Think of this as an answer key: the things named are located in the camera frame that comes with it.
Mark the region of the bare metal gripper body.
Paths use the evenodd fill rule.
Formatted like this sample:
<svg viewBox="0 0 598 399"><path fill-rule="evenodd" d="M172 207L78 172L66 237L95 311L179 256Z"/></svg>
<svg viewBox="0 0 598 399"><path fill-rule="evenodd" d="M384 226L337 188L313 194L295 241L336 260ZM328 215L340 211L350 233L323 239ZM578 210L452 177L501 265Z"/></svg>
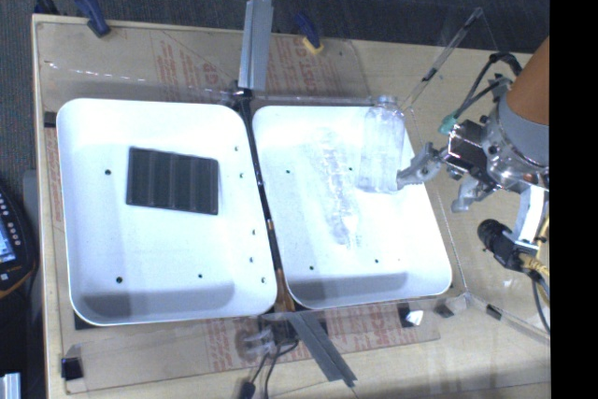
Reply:
<svg viewBox="0 0 598 399"><path fill-rule="evenodd" d="M549 191L548 167L522 154L497 119L464 121L448 135L448 163L483 184L484 191L522 193L528 187Z"/></svg>

